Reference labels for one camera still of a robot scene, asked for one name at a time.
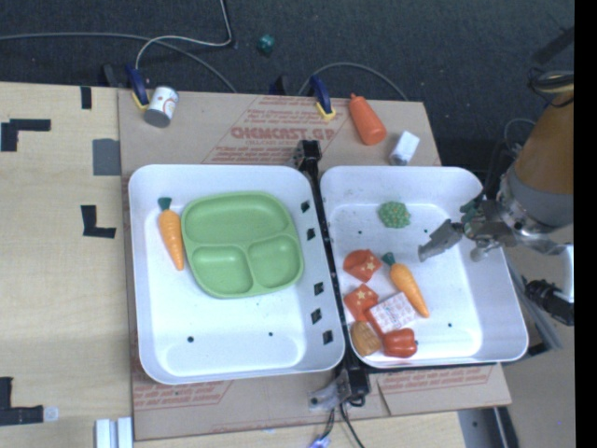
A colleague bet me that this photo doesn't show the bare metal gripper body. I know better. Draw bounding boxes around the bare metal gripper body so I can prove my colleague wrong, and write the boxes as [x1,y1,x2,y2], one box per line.
[461,188,568,257]

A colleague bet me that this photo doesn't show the white plastic tray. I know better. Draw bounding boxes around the white plastic tray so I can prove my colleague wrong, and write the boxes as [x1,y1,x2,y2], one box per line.
[319,164,530,370]
[127,163,347,386]

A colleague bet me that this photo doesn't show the green toy grapes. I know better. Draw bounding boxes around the green toy grapes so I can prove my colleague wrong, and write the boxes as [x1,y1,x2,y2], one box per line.
[376,200,413,230]

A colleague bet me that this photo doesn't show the orange toy carrot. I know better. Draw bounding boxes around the orange toy carrot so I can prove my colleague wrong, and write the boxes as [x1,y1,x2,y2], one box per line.
[381,251,431,320]
[156,196,187,273]

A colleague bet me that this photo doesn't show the orange carton with yellow star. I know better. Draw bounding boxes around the orange carton with yellow star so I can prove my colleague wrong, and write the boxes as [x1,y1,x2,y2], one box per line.
[341,248,383,284]
[342,283,380,323]

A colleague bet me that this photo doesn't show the white and red packet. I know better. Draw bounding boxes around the white and red packet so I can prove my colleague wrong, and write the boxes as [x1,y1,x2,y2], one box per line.
[365,291,418,336]

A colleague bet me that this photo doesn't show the small white carton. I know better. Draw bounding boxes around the small white carton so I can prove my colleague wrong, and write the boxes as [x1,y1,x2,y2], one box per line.
[388,130,422,167]

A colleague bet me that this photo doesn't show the orange toy bell pepper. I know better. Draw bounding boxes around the orange toy bell pepper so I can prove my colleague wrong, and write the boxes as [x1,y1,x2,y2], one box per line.
[382,327,420,359]

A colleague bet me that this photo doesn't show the thin black rod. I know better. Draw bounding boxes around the thin black rod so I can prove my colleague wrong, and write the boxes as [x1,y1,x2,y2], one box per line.
[305,156,358,373]

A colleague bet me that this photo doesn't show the brown toy bread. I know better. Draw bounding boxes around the brown toy bread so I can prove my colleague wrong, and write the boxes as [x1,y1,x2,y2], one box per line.
[349,320,383,357]

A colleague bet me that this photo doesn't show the orange plastic bottle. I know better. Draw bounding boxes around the orange plastic bottle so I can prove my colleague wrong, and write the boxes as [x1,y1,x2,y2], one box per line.
[348,91,388,147]

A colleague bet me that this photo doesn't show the green divided plate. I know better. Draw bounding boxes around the green divided plate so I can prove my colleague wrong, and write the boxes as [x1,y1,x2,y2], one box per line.
[179,190,306,301]

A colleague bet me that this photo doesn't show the brown cardboard board red print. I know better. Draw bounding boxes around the brown cardboard board red print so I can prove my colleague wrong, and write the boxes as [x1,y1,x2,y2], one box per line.
[117,89,513,442]

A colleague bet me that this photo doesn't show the white can with orange print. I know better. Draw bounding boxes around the white can with orange print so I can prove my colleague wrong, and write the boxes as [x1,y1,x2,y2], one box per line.
[143,85,181,129]

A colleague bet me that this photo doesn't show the black cylinder on white bracket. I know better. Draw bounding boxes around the black cylinder on white bracket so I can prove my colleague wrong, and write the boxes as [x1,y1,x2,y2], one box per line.
[523,243,576,327]

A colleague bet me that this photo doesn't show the black block with wires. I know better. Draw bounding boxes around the black block with wires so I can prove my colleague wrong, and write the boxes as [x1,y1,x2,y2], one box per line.
[289,138,324,173]
[341,365,373,407]

